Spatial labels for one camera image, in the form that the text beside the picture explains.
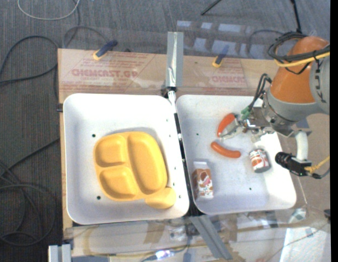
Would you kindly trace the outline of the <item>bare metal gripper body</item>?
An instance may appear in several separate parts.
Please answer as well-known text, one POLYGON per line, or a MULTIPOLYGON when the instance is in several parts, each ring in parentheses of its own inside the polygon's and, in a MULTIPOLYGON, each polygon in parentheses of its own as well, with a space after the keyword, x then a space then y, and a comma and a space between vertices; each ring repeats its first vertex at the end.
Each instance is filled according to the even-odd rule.
POLYGON ((271 107, 246 107, 241 112, 241 120, 246 129, 259 135, 277 132, 291 136, 294 133, 292 125, 295 122, 279 116, 271 107))

